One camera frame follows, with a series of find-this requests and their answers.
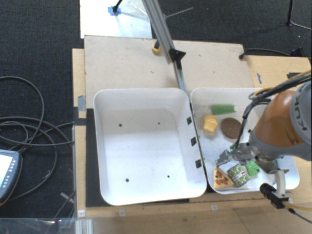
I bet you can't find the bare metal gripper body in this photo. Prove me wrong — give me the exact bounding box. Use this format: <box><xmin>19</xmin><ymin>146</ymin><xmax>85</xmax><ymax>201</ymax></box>
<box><xmin>230</xmin><ymin>142</ymin><xmax>290</xmax><ymax>175</ymax></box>

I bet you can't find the green broccoli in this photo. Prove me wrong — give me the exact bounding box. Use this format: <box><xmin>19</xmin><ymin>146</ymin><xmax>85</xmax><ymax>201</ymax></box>
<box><xmin>245</xmin><ymin>160</ymin><xmax>260</xmax><ymax>178</ymax></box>

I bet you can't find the white plastic tray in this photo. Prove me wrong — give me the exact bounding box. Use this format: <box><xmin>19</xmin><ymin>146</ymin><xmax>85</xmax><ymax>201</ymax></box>
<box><xmin>93</xmin><ymin>87</ymin><xmax>208</xmax><ymax>207</ymax></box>
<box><xmin>190</xmin><ymin>87</ymin><xmax>301</xmax><ymax>195</ymax></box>

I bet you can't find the pizza slice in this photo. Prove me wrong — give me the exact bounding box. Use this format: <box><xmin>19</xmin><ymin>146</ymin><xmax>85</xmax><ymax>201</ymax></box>
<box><xmin>213</xmin><ymin>166</ymin><xmax>235</xmax><ymax>190</ymax></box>

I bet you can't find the green can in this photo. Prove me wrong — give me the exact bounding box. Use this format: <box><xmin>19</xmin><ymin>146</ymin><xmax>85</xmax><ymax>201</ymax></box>
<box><xmin>226</xmin><ymin>163</ymin><xmax>251</xmax><ymax>188</ymax></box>

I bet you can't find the brown round biscuit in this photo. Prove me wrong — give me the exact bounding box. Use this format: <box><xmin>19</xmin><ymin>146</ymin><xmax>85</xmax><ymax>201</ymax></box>
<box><xmin>220</xmin><ymin>117</ymin><xmax>242</xmax><ymax>139</ymax></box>

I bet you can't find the yellow corn piece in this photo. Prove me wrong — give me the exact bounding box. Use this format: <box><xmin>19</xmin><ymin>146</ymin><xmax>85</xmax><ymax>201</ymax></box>
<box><xmin>202</xmin><ymin>114</ymin><xmax>218</xmax><ymax>134</ymax></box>

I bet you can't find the thin black rod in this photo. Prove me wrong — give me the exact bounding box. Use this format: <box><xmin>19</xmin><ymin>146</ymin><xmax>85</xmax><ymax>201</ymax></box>
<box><xmin>189</xmin><ymin>102</ymin><xmax>207</xmax><ymax>173</ymax></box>

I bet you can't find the green celery stick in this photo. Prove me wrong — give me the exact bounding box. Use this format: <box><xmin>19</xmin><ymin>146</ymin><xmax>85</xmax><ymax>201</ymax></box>
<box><xmin>211</xmin><ymin>104</ymin><xmax>237</xmax><ymax>116</ymax></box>

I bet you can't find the black cylinder on white bracket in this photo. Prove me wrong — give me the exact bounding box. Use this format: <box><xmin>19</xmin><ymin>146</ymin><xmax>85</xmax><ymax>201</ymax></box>
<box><xmin>259</xmin><ymin>169</ymin><xmax>293</xmax><ymax>210</ymax></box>

